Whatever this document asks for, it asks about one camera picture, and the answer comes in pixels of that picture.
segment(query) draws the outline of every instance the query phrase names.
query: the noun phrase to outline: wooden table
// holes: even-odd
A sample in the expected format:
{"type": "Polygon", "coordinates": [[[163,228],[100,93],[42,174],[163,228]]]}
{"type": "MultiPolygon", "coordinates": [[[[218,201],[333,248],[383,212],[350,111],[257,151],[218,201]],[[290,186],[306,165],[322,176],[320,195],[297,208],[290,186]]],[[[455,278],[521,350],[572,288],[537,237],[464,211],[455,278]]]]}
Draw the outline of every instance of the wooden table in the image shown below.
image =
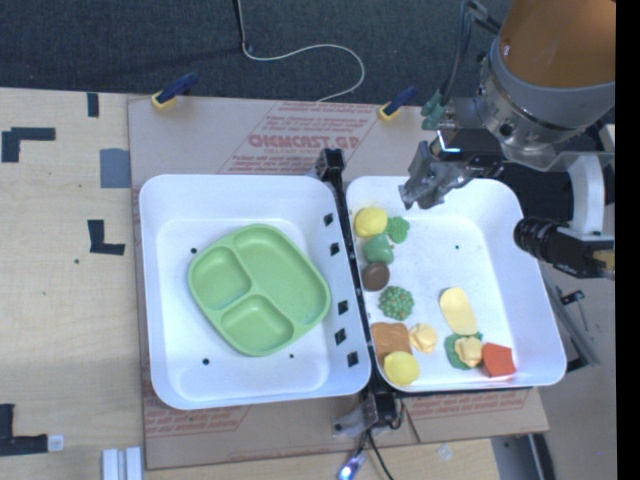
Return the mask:
{"type": "MultiPolygon", "coordinates": [[[[140,355],[129,188],[101,186],[100,151],[128,149],[127,97],[100,95],[99,118],[78,125],[86,93],[0,89],[0,130],[55,127],[22,140],[0,164],[0,403],[14,435],[59,434],[64,450],[0,457],[3,478],[100,478],[101,451],[143,445],[140,355]],[[90,252],[87,222],[123,255],[90,252]]],[[[395,478],[499,478],[489,439],[385,448],[395,478]]],[[[147,479],[335,478],[343,453],[179,470],[147,479]]],[[[373,453],[358,479],[384,478],[373,453]]]]}

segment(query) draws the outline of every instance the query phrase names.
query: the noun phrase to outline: white tray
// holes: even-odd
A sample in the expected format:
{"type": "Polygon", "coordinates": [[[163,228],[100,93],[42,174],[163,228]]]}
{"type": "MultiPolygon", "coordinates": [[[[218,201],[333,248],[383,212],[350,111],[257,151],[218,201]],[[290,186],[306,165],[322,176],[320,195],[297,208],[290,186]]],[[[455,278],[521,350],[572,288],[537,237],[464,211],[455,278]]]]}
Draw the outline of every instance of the white tray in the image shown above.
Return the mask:
{"type": "Polygon", "coordinates": [[[305,176],[161,175],[142,187],[140,217],[151,380],[166,404],[188,410],[300,400],[349,395],[366,385],[371,362],[326,185],[305,176]],[[258,222],[283,231],[308,256],[332,299],[320,324],[265,357],[234,350],[187,283],[192,249],[197,254],[258,222]]]}
{"type": "MultiPolygon", "coordinates": [[[[438,344],[424,354],[414,349],[420,377],[397,386],[409,393],[464,391],[550,385],[566,369],[564,348],[537,261],[520,250],[513,229],[522,218],[515,194],[504,184],[478,179],[450,191],[444,204],[429,210],[417,204],[406,210],[398,187],[404,177],[363,177],[347,187],[351,222],[368,206],[384,208],[389,217],[410,223],[406,242],[394,247],[389,285],[409,290],[414,298],[407,328],[421,322],[435,327],[438,344]],[[517,372],[489,378],[479,369],[453,368],[446,357],[444,339],[452,334],[442,316],[438,297],[442,290],[462,287],[471,302],[484,342],[513,349],[517,372]]],[[[359,268],[366,266],[365,239],[353,232],[359,268]]],[[[378,307],[382,291],[363,291],[369,324],[396,323],[378,307]]]]}

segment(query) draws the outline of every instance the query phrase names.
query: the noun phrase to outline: green plate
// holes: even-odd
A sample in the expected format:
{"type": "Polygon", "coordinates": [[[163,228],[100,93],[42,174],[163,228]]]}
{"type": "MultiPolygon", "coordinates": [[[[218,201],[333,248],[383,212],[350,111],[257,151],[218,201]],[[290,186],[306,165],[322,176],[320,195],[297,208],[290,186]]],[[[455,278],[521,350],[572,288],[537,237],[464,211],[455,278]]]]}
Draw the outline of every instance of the green plate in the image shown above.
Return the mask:
{"type": "Polygon", "coordinates": [[[273,226],[251,224],[217,240],[189,267],[189,290],[236,350],[265,356],[327,314],[331,293],[306,255],[273,226]]]}

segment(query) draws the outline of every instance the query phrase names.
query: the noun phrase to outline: blue clamp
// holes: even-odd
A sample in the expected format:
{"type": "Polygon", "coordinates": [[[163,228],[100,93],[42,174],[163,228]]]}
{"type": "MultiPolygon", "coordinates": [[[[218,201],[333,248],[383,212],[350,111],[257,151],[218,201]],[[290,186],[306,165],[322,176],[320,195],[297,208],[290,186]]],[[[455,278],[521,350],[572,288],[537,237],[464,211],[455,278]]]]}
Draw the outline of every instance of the blue clamp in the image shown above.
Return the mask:
{"type": "Polygon", "coordinates": [[[378,117],[383,121],[390,121],[396,116],[400,107],[409,103],[416,94],[418,94],[418,90],[413,86],[405,89],[389,103],[378,109],[378,117]]]}
{"type": "Polygon", "coordinates": [[[198,75],[196,73],[187,73],[151,96],[151,103],[158,110],[164,110],[176,102],[176,96],[188,93],[197,82],[198,75]]]}

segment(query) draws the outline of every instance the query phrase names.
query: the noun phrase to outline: white cable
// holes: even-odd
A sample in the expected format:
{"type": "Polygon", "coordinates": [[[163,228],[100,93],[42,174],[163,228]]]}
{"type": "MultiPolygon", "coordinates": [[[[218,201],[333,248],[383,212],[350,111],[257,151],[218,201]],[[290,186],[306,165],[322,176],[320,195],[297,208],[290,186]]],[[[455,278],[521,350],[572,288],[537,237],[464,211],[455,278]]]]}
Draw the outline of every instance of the white cable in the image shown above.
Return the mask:
{"type": "Polygon", "coordinates": [[[314,44],[311,46],[305,46],[304,48],[300,48],[298,50],[294,50],[292,52],[289,53],[285,53],[283,55],[277,55],[274,57],[256,57],[255,55],[252,55],[251,53],[249,53],[249,51],[247,50],[247,41],[246,41],[246,37],[245,37],[245,33],[244,33],[244,16],[242,14],[242,3],[241,0],[236,0],[238,3],[238,21],[240,22],[240,34],[242,35],[242,53],[245,55],[245,57],[251,59],[251,60],[255,60],[255,61],[259,61],[259,62],[272,62],[272,61],[276,61],[276,60],[282,60],[282,59],[286,59],[288,57],[293,57],[294,55],[297,55],[299,53],[303,53],[309,50],[315,50],[315,49],[319,49],[319,48],[333,48],[336,50],[342,50],[345,51],[347,53],[349,53],[351,56],[353,56],[357,61],[358,64],[360,64],[360,79],[351,87],[349,87],[348,89],[344,90],[344,91],[340,91],[337,92],[335,94],[332,94],[330,96],[325,96],[324,98],[319,99],[318,101],[327,101],[333,98],[337,98],[338,96],[342,96],[344,94],[348,94],[350,92],[355,91],[358,87],[360,87],[360,85],[362,85],[362,82],[364,82],[364,77],[365,77],[365,67],[364,67],[364,62],[362,62],[362,59],[350,48],[347,48],[346,46],[341,46],[339,44],[314,44]]]}

